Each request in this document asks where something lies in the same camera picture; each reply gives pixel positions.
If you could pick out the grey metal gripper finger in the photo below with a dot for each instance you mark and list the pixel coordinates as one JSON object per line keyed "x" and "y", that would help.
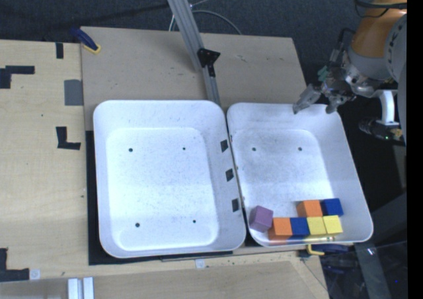
{"x": 334, "y": 104}
{"x": 307, "y": 97}

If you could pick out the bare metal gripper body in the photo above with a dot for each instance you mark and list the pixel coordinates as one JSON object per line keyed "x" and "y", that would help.
{"x": 340, "y": 84}

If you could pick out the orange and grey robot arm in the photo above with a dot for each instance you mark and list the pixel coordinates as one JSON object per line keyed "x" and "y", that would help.
{"x": 373, "y": 33}

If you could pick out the white plastic tray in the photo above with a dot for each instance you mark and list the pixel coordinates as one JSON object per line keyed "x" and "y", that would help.
{"x": 284, "y": 172}
{"x": 162, "y": 185}

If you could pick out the blue cube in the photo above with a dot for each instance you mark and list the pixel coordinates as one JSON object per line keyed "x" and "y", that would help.
{"x": 299, "y": 226}
{"x": 333, "y": 206}

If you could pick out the orange cube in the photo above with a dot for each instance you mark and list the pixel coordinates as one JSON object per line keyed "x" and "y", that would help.
{"x": 281, "y": 226}
{"x": 310, "y": 209}

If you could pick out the yellow cube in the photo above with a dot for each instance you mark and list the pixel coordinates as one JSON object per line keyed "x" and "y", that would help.
{"x": 332, "y": 224}
{"x": 316, "y": 225}

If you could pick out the purple cube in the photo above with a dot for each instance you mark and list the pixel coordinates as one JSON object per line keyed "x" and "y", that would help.
{"x": 261, "y": 217}

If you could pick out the black cylinder on white bracket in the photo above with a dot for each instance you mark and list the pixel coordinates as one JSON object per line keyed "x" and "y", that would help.
{"x": 387, "y": 106}

